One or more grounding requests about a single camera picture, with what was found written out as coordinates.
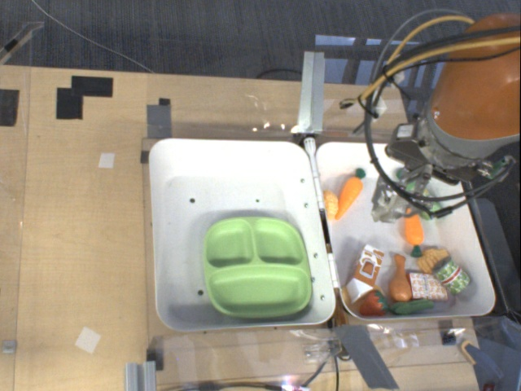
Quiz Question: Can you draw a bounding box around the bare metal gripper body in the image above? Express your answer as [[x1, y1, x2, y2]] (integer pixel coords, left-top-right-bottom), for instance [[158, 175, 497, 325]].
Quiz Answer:
[[384, 134, 493, 186]]

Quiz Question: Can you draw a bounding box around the green toy vegetable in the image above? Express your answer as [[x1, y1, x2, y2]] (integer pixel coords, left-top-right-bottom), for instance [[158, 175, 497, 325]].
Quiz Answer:
[[406, 179, 444, 221]]

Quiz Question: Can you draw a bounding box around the orange carrot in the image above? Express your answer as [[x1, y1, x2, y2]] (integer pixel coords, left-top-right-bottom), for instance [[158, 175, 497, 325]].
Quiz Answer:
[[334, 168, 367, 222], [404, 208, 426, 258]]

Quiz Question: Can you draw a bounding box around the white plastic tray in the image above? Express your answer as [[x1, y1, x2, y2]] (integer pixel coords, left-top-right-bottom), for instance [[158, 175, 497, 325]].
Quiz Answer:
[[315, 141, 497, 321], [147, 138, 337, 333]]

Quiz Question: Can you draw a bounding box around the yellow corn cob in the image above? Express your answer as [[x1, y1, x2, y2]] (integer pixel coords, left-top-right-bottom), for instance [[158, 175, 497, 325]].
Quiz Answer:
[[322, 190, 340, 221]]

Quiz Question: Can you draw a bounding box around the yellow ridged toy bread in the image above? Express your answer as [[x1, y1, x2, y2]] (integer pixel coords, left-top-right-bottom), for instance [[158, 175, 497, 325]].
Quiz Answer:
[[417, 247, 451, 274]]

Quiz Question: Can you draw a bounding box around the thin black and white rod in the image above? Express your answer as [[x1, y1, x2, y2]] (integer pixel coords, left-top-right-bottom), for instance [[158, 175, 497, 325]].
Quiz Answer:
[[303, 136, 339, 291]]

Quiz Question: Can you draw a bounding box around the orange and white carton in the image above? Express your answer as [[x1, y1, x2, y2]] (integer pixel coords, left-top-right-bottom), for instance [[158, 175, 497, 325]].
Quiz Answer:
[[344, 244, 386, 303]]

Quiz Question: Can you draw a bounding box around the green and white can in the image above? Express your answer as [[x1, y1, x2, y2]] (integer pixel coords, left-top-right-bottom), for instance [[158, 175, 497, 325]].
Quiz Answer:
[[432, 258, 471, 296]]

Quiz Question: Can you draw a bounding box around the brown chicken drumstick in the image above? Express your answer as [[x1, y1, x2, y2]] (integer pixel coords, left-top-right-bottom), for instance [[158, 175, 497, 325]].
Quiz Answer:
[[387, 253, 414, 303]]

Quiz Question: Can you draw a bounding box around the patterned white and orange packet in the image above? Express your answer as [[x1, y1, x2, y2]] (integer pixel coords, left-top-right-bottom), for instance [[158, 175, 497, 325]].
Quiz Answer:
[[407, 271, 449, 302]]

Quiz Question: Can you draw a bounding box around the green pea pod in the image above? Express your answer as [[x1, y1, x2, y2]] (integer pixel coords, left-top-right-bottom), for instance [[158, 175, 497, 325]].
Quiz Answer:
[[388, 298, 436, 316]]

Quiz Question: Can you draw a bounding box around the red strawberry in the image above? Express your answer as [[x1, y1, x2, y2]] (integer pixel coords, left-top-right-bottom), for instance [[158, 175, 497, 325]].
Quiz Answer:
[[358, 290, 390, 318]]

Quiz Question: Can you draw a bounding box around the green divided plate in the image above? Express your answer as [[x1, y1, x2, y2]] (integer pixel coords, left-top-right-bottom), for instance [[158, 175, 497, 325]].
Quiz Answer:
[[202, 217, 314, 319]]

